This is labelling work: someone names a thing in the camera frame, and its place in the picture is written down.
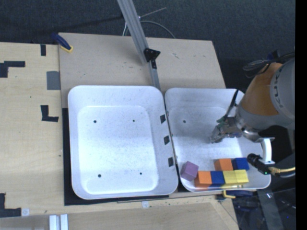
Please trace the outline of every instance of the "block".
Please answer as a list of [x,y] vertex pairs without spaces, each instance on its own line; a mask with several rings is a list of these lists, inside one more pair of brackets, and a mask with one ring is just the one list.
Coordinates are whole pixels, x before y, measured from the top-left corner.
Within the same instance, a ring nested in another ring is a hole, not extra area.
[[225,184],[225,179],[222,171],[210,171],[212,185],[210,187],[220,187]]
[[223,186],[238,185],[235,171],[223,171],[225,184]]
[[208,188],[212,184],[210,171],[198,171],[194,179],[195,187]]
[[218,159],[214,162],[216,171],[233,171],[231,159]]
[[249,170],[248,161],[246,158],[235,158],[231,160],[234,170]]
[[249,182],[246,170],[234,170],[234,172],[236,174],[236,180],[238,185],[242,185]]
[[188,181],[196,178],[198,172],[198,165],[187,161],[181,168],[180,176]]

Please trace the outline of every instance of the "blue clamp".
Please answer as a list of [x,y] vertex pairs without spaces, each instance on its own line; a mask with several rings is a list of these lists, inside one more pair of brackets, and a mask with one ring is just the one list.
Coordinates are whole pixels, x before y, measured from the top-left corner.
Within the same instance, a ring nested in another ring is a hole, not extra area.
[[69,43],[67,43],[67,41],[63,37],[61,37],[60,35],[56,33],[52,33],[51,38],[55,40],[61,46],[61,49],[65,50],[68,53],[72,52],[73,47],[69,45]]

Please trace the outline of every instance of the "black bracket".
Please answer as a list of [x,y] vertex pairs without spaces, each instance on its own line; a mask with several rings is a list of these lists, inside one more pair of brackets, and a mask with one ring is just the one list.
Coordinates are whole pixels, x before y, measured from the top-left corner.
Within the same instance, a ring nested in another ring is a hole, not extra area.
[[144,55],[145,58],[147,60],[147,62],[151,62],[152,63],[152,68],[153,69],[157,69],[157,64],[155,62],[155,59],[157,59],[157,57],[159,56],[161,52],[154,50],[154,49],[150,49],[150,48],[146,48],[144,49]]

